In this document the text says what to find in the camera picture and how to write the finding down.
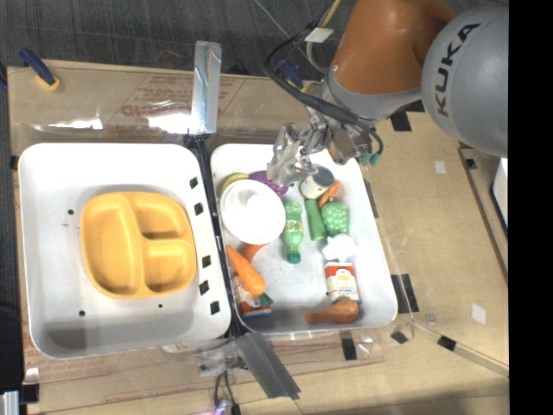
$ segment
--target white plate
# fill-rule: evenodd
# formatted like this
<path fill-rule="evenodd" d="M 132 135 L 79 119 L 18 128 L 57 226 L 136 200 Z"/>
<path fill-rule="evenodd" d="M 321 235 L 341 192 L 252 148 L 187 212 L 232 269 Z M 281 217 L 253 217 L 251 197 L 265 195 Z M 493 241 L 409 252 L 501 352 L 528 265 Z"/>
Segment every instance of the white plate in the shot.
<path fill-rule="evenodd" d="M 36 144 L 22 153 L 19 177 L 30 334 L 45 355 L 107 354 L 226 332 L 230 305 L 192 152 L 176 144 Z M 157 192 L 184 207 L 198 259 L 187 288 L 117 299 L 92 285 L 80 245 L 81 213 L 94 196 L 114 191 Z"/>
<path fill-rule="evenodd" d="M 265 144 L 224 144 L 211 157 L 213 183 L 217 187 L 231 174 L 251 174 L 266 170 L 272 158 L 272 146 Z M 256 332 L 267 335 L 301 334 L 330 329 L 375 328 L 385 326 L 397 314 L 397 298 L 391 282 L 384 248 L 378 234 L 365 182 L 356 161 L 335 164 L 325 151 L 311 156 L 315 164 L 330 169 L 342 187 L 337 200 L 346 203 L 349 210 L 349 235 L 359 250 L 353 258 L 353 267 L 359 289 L 359 317 L 351 324 L 304 321 L 306 310 L 321 310 L 330 305 L 324 273 L 326 260 L 322 254 L 325 241 L 311 241 L 308 220 L 299 184 L 290 188 L 284 201 L 295 200 L 303 205 L 302 221 L 304 238 L 300 247 L 302 261 L 291 265 L 285 258 L 285 246 L 277 239 L 262 248 L 253 259 L 254 266 L 262 273 L 267 283 L 266 293 L 274 300 L 272 316 L 243 321 Z M 240 248 L 242 243 L 223 228 L 226 244 Z"/>

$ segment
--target toy chicken leg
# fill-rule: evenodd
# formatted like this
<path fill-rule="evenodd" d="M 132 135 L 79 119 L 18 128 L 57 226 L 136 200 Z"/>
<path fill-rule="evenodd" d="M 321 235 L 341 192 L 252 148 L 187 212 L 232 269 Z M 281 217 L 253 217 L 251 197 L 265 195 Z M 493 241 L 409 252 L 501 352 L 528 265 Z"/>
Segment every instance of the toy chicken leg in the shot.
<path fill-rule="evenodd" d="M 323 310 L 308 310 L 305 321 L 309 324 L 319 320 L 330 322 L 353 322 L 359 315 L 359 305 L 353 300 L 340 300 Z"/>

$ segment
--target condiment bottle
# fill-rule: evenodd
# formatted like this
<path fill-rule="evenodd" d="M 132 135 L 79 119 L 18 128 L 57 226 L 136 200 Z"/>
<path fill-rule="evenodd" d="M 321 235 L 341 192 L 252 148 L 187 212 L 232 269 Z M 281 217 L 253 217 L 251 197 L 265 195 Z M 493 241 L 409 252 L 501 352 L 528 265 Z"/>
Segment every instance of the condiment bottle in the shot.
<path fill-rule="evenodd" d="M 286 225 L 284 226 L 283 239 L 287 248 L 286 259 L 296 265 L 302 261 L 300 244 L 303 241 L 302 205 L 297 201 L 284 203 L 286 212 Z"/>

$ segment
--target toy carrot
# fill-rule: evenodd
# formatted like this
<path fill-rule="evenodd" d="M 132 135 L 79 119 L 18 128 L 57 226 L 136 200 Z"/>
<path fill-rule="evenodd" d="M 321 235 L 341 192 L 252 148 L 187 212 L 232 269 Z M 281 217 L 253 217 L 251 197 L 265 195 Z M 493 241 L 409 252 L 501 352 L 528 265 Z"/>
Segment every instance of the toy carrot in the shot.
<path fill-rule="evenodd" d="M 257 251 L 259 251 L 259 249 L 261 249 L 264 246 L 267 246 L 267 243 L 262 244 L 262 245 L 246 244 L 244 246 L 244 249 L 242 249 L 241 253 L 244 256 L 244 258 L 247 259 L 251 263 L 253 258 L 256 256 Z"/>
<path fill-rule="evenodd" d="M 340 182 L 335 181 L 330 185 L 330 188 L 328 188 L 323 195 L 321 195 L 321 198 L 319 199 L 319 209 L 321 209 L 324 205 L 328 203 L 328 200 L 330 197 L 335 197 L 336 194 L 338 194 L 338 191 L 340 190 Z"/>
<path fill-rule="evenodd" d="M 242 280 L 245 289 L 251 294 L 259 296 L 262 306 L 268 306 L 273 303 L 265 293 L 267 284 L 256 268 L 232 246 L 226 245 L 226 254 L 228 258 L 231 259 L 232 265 L 240 277 L 240 280 Z"/>

